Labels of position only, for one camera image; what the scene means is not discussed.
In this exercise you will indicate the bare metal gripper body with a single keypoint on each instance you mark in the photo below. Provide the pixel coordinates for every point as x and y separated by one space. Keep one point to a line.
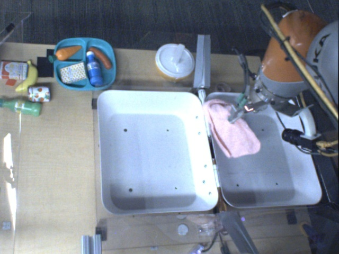
258 99

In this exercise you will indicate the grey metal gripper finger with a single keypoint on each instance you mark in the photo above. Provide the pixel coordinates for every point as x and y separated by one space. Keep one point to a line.
241 117
232 117

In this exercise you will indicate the pink cloth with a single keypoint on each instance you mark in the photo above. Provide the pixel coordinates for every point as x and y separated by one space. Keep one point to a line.
235 139

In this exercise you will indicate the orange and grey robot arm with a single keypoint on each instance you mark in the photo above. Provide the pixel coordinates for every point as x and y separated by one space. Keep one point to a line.
294 57

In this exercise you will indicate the white plastic tray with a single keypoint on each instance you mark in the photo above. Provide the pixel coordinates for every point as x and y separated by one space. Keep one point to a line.
156 152
267 168

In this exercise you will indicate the yellow cup with white lid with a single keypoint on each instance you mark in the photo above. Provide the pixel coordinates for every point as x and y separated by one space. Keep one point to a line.
174 61

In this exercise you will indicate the blue divided plate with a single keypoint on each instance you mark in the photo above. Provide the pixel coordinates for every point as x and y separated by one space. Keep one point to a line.
106 78

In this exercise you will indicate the brown sausage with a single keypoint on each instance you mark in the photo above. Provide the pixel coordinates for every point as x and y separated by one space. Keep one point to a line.
102 57

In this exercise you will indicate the blue bottle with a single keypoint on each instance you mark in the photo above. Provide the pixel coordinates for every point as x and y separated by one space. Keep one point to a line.
94 70

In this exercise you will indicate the white and yellow patterned packet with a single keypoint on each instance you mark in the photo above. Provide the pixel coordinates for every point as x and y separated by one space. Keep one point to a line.
73 73

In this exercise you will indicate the orange carrot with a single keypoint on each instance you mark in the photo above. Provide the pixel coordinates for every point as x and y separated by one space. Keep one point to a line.
67 52

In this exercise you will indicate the white can with orange print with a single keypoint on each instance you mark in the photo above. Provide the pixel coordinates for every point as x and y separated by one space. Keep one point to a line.
39 94

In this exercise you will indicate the yellow banana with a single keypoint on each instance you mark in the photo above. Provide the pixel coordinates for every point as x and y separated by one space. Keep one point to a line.
29 79

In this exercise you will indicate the green bottle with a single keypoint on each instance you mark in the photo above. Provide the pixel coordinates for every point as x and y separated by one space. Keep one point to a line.
25 107

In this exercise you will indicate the white and orange carton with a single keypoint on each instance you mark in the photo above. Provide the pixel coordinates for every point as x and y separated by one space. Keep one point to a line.
13 70

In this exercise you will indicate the black cylinder on white bracket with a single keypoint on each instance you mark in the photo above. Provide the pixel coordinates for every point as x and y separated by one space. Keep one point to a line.
296 137

